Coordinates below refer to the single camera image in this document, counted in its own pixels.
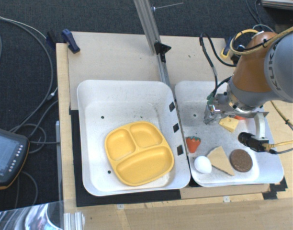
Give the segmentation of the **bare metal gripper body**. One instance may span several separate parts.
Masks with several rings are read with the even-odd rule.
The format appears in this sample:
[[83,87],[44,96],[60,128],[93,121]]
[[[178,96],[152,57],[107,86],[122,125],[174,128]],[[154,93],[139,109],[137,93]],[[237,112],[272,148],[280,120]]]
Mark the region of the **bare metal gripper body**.
[[228,92],[210,93],[207,96],[207,104],[205,108],[205,117],[225,117],[225,116],[241,116],[253,117],[256,113],[261,112],[258,107],[246,106],[239,102],[238,99]]

